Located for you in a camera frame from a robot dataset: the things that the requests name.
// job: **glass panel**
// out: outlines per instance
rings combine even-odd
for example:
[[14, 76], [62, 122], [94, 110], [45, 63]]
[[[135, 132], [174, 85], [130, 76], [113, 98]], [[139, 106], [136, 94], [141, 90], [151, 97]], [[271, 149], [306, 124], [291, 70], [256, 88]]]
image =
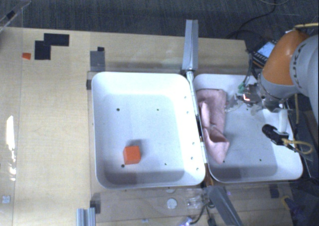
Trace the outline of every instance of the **glass panel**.
[[0, 222], [12, 225], [22, 76], [22, 11], [29, 1], [1, 9]]

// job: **gray carpet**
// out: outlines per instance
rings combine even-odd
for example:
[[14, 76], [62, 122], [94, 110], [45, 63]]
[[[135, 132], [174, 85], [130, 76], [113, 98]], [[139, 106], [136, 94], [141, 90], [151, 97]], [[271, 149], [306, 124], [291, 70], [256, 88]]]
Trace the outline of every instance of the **gray carpet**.
[[[0, 0], [0, 13], [18, 0]], [[268, 12], [258, 0], [32, 0], [26, 27], [184, 35], [185, 19], [199, 20], [199, 36], [222, 38], [244, 21]], [[245, 28], [279, 38], [294, 24], [318, 18], [318, 0], [290, 0]], [[251, 34], [241, 34], [249, 40]]]

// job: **pink towel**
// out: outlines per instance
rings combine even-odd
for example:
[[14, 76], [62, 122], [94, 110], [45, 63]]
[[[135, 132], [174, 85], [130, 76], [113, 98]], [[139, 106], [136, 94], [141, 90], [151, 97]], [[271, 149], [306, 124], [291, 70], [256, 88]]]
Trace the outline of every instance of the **pink towel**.
[[229, 147], [229, 141], [223, 134], [226, 93], [223, 90], [205, 89], [196, 94], [207, 152], [221, 164]]

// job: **orange block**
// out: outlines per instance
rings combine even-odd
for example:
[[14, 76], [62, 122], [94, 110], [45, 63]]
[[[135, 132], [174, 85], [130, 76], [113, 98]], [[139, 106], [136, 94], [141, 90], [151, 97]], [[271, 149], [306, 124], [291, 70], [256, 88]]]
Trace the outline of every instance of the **orange block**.
[[137, 164], [141, 160], [140, 148], [138, 145], [126, 146], [123, 151], [124, 164]]
[[22, 58], [26, 60], [31, 60], [31, 54], [30, 53], [22, 53]]

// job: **electronic device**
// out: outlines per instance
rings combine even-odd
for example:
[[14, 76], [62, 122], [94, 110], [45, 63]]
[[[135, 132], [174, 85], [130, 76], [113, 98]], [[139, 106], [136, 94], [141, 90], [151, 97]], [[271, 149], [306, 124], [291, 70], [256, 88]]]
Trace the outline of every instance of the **electronic device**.
[[263, 41], [258, 46], [256, 46], [256, 48], [250, 52], [253, 58], [253, 64], [262, 69], [265, 66], [276, 43], [276, 40], [267, 42]]

